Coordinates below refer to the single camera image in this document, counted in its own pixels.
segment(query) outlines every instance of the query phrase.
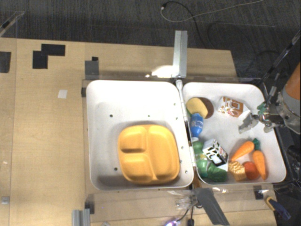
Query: orange plastic tray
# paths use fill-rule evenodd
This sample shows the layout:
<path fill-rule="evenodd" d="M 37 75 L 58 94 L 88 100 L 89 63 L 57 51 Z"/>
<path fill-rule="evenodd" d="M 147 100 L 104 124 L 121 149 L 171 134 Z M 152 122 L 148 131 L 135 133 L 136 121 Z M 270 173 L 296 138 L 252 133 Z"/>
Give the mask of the orange plastic tray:
<path fill-rule="evenodd" d="M 179 174 L 180 160 L 171 131 L 159 125 L 125 128 L 118 138 L 124 177 L 135 184 L 163 184 Z"/>

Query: white cable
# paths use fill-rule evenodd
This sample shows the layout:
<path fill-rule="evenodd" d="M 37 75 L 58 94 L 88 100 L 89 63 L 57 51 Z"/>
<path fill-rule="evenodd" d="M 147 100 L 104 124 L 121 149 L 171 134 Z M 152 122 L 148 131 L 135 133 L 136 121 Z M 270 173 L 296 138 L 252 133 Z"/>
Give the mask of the white cable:
<path fill-rule="evenodd" d="M 254 1 L 254 2 L 247 2 L 247 3 L 237 4 L 237 5 L 234 5 L 234 6 L 231 6 L 231 7 L 221 8 L 221 9 L 218 9 L 218 10 L 215 10 L 215 11 L 211 11 L 211 12 L 200 13 L 200 14 L 197 14 L 195 16 L 191 16 L 189 18 L 183 19 L 183 20 L 170 20 L 167 17 L 165 17 L 163 15 L 163 13 L 162 13 L 162 11 L 164 10 L 164 7 L 161 7 L 160 14 L 161 14 L 161 16 L 165 20 L 167 20 L 169 22 L 172 22 L 172 23 L 181 23 L 181 22 L 185 22 L 185 21 L 191 20 L 191 19 L 193 19 L 195 17 L 198 17 L 198 16 L 202 16 L 202 15 L 206 15 L 206 14 L 211 14 L 211 13 L 217 13 L 217 12 L 220 12 L 220 11 L 223 11 L 223 10 L 227 10 L 227 9 L 230 9 L 230 8 L 236 8 L 236 7 L 240 7 L 240 6 L 251 5 L 251 4 L 255 4 L 255 3 L 263 2 L 263 1 L 265 1 L 265 0 L 259 0 L 259 1 Z"/>

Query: blue bottle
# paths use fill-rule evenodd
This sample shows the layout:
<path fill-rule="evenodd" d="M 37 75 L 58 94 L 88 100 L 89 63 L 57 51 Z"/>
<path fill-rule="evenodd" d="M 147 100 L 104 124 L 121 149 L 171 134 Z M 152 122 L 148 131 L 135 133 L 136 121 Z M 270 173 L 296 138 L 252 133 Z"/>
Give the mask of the blue bottle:
<path fill-rule="evenodd" d="M 192 137 L 198 137 L 203 130 L 204 119 L 199 113 L 194 113 L 191 116 L 190 131 Z"/>

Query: black floor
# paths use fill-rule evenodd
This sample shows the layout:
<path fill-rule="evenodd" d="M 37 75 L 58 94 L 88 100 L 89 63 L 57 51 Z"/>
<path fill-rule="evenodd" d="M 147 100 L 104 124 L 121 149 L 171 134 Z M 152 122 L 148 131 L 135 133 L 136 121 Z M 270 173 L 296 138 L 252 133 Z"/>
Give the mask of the black floor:
<path fill-rule="evenodd" d="M 265 0 L 171 23 L 193 15 L 257 0 L 0 0 L 0 23 L 14 11 L 18 38 L 173 46 L 174 31 L 187 30 L 190 48 L 231 50 L 240 77 L 260 78 L 300 29 L 301 0 Z M 5 34 L 16 36 L 15 30 Z M 281 89 L 300 62 L 300 40 L 281 63 Z M 300 148 L 300 136 L 293 135 Z M 283 190 L 278 200 L 294 218 L 279 225 L 301 225 L 300 191 Z"/>

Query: wooden table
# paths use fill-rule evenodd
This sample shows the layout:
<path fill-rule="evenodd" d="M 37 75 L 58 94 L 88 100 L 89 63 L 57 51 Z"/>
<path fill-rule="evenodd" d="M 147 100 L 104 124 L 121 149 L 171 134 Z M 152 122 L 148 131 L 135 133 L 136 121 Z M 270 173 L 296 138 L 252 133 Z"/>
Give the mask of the wooden table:
<path fill-rule="evenodd" d="M 41 50 L 42 43 L 66 45 L 65 56 L 49 56 L 48 69 L 33 69 L 32 52 Z M 12 52 L 10 72 L 0 74 L 0 196 L 10 196 L 10 204 L 0 205 L 0 225 L 71 225 L 71 212 L 82 210 L 85 201 L 85 60 L 99 57 L 101 71 L 147 73 L 172 64 L 173 48 L 0 38 L 0 51 Z M 188 73 L 236 76 L 229 51 L 207 49 L 188 49 Z M 66 99 L 58 98 L 62 89 L 68 91 Z M 233 202 L 241 208 L 254 204 L 227 211 L 231 225 L 276 225 L 264 201 L 261 210 L 254 199 Z M 110 225 L 159 226 L 169 219 L 116 220 Z M 194 219 L 196 226 L 211 225 L 203 211 Z"/>

